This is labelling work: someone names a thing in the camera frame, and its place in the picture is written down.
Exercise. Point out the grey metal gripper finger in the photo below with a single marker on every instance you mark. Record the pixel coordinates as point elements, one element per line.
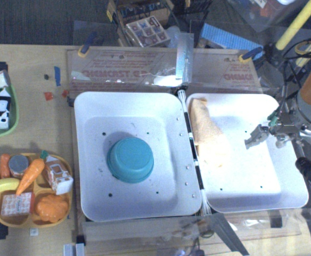
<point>260,131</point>
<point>252,142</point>

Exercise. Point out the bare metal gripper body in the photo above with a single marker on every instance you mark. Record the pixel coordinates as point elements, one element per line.
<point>287,129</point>

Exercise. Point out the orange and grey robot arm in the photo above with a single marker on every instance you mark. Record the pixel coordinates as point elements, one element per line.
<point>310,89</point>

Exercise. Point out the white plastic tray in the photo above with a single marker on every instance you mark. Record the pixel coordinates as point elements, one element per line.
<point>134,108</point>
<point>251,175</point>

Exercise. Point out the teal bowl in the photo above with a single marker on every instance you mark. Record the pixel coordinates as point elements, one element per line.
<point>130,160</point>

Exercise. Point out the brown cardboard board red print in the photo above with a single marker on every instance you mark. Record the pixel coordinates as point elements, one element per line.
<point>134,68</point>

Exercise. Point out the orange and white carton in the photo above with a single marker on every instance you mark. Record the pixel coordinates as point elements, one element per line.
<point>57,175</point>

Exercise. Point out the orange carrot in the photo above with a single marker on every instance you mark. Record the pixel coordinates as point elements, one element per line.
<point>31,173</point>

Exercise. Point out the yellow divided plate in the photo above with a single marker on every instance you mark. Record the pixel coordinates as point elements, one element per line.
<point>38,223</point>

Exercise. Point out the small can grey lid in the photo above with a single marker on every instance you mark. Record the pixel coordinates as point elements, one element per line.
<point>18,164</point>

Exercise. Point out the green plate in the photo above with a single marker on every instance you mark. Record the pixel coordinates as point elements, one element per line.
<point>14,116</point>

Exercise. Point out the orange and white box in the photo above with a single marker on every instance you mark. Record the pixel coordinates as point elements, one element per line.
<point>15,204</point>

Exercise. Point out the orange sausage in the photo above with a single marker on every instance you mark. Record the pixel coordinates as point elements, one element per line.
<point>4,167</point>

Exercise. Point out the black and white carton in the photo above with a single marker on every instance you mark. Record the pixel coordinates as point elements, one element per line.
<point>1,113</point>

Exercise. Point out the yellow banana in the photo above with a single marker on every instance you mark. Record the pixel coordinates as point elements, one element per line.
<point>1,185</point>

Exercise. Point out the black cylinder on white bracket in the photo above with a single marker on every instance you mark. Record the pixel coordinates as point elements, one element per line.
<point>307,168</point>

